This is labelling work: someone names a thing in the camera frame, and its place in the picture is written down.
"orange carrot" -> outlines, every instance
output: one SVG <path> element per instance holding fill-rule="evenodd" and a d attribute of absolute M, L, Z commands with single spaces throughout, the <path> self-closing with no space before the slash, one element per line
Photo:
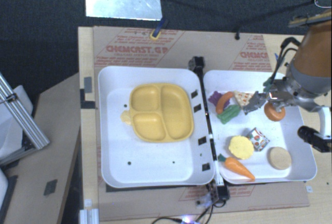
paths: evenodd
<path fill-rule="evenodd" d="M 233 92 L 228 91 L 222 97 L 218 100 L 217 106 L 216 106 L 216 112 L 217 114 L 221 114 L 224 111 L 224 104 L 233 97 Z"/>
<path fill-rule="evenodd" d="M 248 177 L 251 180 L 255 180 L 255 176 L 237 159 L 233 157 L 225 158 L 220 154 L 218 160 L 224 162 L 225 167 L 230 171 Z"/>

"black fabric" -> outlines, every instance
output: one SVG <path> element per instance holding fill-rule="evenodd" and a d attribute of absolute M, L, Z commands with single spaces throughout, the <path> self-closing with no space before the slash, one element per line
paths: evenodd
<path fill-rule="evenodd" d="M 161 6 L 168 29 L 272 34 L 304 34 L 306 29 L 289 29 L 288 21 L 323 11 L 311 0 L 161 0 Z M 34 99 L 78 72 L 79 26 L 156 24 L 88 18 L 85 0 L 0 0 L 0 72 Z"/>

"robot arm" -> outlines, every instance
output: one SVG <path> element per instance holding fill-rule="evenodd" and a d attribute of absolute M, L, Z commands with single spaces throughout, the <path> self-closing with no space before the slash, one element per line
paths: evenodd
<path fill-rule="evenodd" d="M 309 23 L 312 25 L 301 43 L 293 37 L 283 41 L 275 71 L 264 83 L 263 93 L 256 91 L 243 110 L 248 114 L 267 103 L 272 105 L 269 108 L 276 114 L 287 106 L 299 106 L 311 113 L 318 112 L 321 120 L 320 131 L 301 127 L 298 135 L 320 152 L 331 152 L 330 108 L 314 101 L 331 90 L 331 10 L 311 18 L 306 25 Z M 286 49 L 290 43 L 298 49 Z M 285 55 L 290 50 L 296 51 L 296 54 L 287 65 L 286 76 L 275 79 Z"/>

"yellow plate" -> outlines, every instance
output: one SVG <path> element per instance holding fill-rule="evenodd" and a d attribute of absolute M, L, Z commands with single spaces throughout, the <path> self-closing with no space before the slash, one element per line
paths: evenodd
<path fill-rule="evenodd" d="M 175 142 L 193 132 L 187 93 L 179 86 L 153 83 L 137 86 L 130 94 L 130 118 L 136 135 L 149 142 Z"/>

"beige round toy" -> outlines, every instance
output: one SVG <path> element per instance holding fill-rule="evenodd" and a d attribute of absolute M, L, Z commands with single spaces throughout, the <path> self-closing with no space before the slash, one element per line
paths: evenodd
<path fill-rule="evenodd" d="M 271 148 L 268 159 L 272 167 L 277 170 L 285 170 L 292 164 L 292 158 L 289 152 L 282 147 Z"/>
<path fill-rule="evenodd" d="M 236 135 L 230 140 L 229 151 L 238 159 L 248 159 L 254 153 L 253 143 L 245 136 Z"/>

